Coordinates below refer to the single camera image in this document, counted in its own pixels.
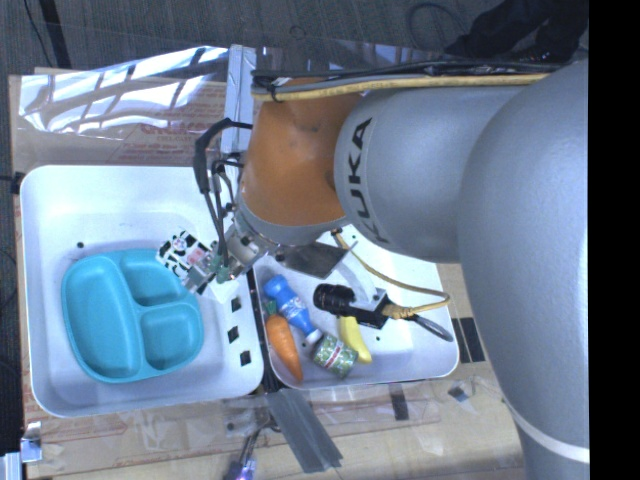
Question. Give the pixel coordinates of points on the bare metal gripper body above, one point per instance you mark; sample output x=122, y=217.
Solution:
x=245, y=250

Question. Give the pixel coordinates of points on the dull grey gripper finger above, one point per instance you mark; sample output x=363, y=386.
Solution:
x=198, y=280

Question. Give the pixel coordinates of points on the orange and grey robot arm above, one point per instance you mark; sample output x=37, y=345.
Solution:
x=450, y=178

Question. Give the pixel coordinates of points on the blue plastic bottle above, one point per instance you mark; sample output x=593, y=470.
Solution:
x=292, y=308

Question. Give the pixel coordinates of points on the blue divided plate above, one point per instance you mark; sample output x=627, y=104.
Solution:
x=115, y=313

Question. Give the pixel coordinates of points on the orange carrot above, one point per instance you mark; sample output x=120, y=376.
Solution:
x=285, y=345

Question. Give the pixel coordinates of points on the white plastic tray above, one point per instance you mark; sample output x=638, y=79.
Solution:
x=415, y=348
x=125, y=203

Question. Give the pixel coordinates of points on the green can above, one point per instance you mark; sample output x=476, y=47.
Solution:
x=334, y=355

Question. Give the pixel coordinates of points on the yellow banana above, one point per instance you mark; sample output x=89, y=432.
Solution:
x=356, y=340

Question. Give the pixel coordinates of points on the person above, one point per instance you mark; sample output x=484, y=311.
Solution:
x=530, y=13

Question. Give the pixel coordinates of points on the black cylinder on white bracket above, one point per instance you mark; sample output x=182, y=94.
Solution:
x=345, y=302

